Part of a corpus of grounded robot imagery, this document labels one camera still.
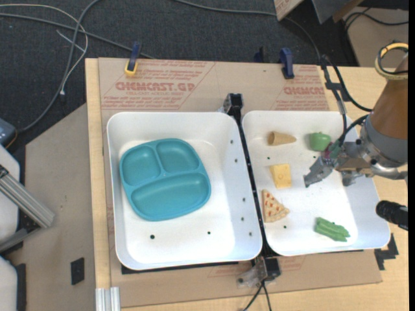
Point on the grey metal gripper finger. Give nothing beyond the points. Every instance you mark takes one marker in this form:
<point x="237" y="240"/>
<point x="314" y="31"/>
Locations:
<point x="316" y="173"/>
<point x="350" y="178"/>

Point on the pizza slice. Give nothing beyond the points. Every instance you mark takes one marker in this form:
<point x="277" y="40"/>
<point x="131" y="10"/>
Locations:
<point x="271" y="208"/>

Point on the green apple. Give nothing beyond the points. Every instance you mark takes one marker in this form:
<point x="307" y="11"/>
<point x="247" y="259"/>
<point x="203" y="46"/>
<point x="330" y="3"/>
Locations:
<point x="318" y="141"/>

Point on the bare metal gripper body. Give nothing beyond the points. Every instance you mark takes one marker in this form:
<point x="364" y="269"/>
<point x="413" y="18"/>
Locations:
<point x="353" y="166"/>

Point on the brown cardboard board red print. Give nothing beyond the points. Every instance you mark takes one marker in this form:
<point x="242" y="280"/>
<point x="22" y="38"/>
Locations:
<point x="194" y="86"/>

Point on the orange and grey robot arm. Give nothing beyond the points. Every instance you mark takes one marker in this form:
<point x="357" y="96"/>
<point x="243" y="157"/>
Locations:
<point x="390" y="109"/>

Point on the tan ice cream cone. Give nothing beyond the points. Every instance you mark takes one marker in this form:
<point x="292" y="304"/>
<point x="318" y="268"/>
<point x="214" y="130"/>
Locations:
<point x="279" y="138"/>

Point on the yellow cheese wedge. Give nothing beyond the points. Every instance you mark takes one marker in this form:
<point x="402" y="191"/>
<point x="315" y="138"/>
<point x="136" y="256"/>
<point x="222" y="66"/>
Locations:
<point x="281" y="176"/>

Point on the white plastic tray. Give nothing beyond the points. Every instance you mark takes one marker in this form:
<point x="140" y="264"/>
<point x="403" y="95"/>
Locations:
<point x="321" y="202"/>
<point x="181" y="241"/>

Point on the green beans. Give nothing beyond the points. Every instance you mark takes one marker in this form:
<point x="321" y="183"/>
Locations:
<point x="331" y="229"/>

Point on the blue divided plate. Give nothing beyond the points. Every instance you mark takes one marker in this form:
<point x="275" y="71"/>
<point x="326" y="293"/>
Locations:
<point x="165" y="180"/>

